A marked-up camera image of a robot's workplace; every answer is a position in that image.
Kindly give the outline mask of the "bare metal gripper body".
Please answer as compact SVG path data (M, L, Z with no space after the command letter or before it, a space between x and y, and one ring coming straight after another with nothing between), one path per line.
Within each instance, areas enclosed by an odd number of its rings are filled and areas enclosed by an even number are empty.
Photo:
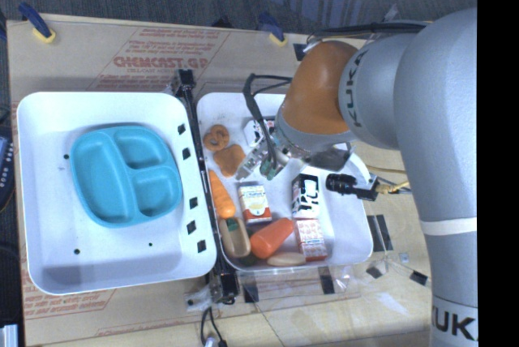
M260 142L262 160L259 172L263 177L276 177L291 159L304 158L304 149L289 140L283 133L273 133Z

